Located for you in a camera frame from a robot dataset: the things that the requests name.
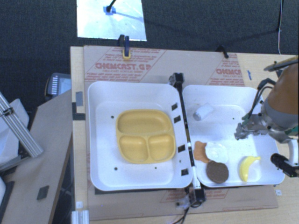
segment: white cable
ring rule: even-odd
[[[280,0],[280,21],[278,26],[278,52],[280,53],[280,27],[281,27],[281,20],[282,20],[282,0]]]

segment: white tray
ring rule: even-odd
[[[179,94],[168,84],[137,84],[98,81],[87,93],[91,153],[91,180],[100,190],[183,188],[192,181],[192,169],[186,142],[185,126]],[[133,164],[126,161],[118,149],[116,119],[132,109],[157,109],[171,119],[177,147],[166,162]],[[174,123],[180,116],[181,121]]]
[[[271,163],[270,157],[278,153],[275,140],[268,135],[250,135],[247,139],[236,140],[234,133],[242,117],[251,109],[256,90],[249,87],[189,85],[183,90],[186,115],[192,148],[196,141],[217,142],[228,151],[229,178],[217,184],[206,175],[206,164],[195,160],[197,177],[208,187],[234,187],[249,185],[279,184],[284,179],[281,170]],[[214,111],[201,121],[196,121],[194,112],[204,104],[210,104]],[[253,113],[261,110],[257,104]],[[239,177],[239,166],[245,156],[261,156],[249,169],[248,182]]]

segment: toy banana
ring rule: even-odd
[[[249,167],[255,160],[261,160],[261,157],[260,156],[258,156],[258,157],[248,156],[242,161],[242,163],[240,165],[239,174],[240,174],[241,179],[244,182],[247,182]]]

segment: white cylinder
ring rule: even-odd
[[[198,108],[195,111],[195,113],[193,114],[193,117],[196,121],[203,120],[209,114],[211,114],[213,112],[213,110],[214,110],[214,108],[210,104],[205,103],[203,106],[201,106],[200,108]]]

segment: wooden table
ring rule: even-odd
[[[292,56],[286,55],[263,55],[263,54],[237,54],[239,65],[242,71],[245,86],[256,88],[262,79],[267,77],[277,80],[275,72],[264,72],[263,68],[272,64],[274,61],[283,61]],[[251,73],[251,79],[248,76],[248,70]],[[72,78],[72,102],[76,102],[76,92],[84,91],[84,49],[83,47],[71,48],[71,78]],[[85,104],[77,106],[77,113],[85,113]],[[74,170],[75,170],[75,201],[80,201],[82,206],[76,210],[88,209],[87,195],[87,166],[86,166],[86,132],[85,121],[73,121],[73,143],[74,143]],[[282,155],[288,157],[288,146],[278,144]],[[282,195],[277,196],[278,209],[230,211],[218,213],[189,214],[185,223],[213,223],[213,224],[240,224],[240,223],[297,223],[299,220],[299,181],[298,178],[286,177],[278,185],[276,190],[280,190]],[[180,216],[162,216],[162,217],[142,217],[126,218],[115,220],[91,221],[92,224],[162,224],[172,223]]]

